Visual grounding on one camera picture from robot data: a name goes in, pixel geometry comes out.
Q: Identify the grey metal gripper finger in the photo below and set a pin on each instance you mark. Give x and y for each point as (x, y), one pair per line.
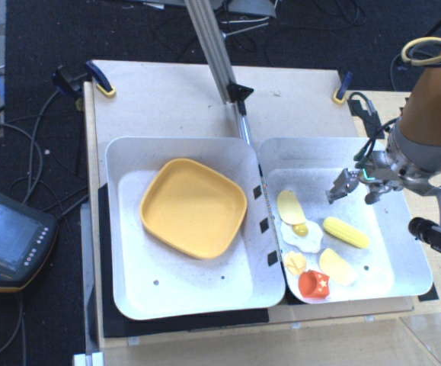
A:
(342, 187)
(376, 194)

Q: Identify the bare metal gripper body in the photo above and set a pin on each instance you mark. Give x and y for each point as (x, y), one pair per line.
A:
(389, 172)

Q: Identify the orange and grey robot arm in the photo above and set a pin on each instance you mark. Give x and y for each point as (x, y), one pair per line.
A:
(429, 105)

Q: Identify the yellow corn cob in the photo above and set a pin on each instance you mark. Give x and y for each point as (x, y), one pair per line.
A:
(346, 232)

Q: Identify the pale yellow potato chip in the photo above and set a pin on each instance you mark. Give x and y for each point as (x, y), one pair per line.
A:
(290, 207)
(336, 267)

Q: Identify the white plastic tray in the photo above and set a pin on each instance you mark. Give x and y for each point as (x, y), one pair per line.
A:
(391, 250)
(189, 284)

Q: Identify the white fried egg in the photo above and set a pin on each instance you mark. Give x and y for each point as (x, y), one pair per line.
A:
(307, 240)

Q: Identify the small yellow pasta piece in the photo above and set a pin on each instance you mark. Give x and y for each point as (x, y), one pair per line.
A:
(295, 263)

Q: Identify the thin black and white rod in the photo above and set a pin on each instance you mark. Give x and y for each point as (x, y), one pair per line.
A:
(245, 130)

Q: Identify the yellow plate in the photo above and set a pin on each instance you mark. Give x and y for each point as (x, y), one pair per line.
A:
(193, 208)

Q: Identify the pale wood board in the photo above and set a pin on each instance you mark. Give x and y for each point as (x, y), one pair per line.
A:
(159, 101)

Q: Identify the black cylinder on white bracket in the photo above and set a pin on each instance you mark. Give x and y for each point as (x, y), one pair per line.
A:
(433, 233)

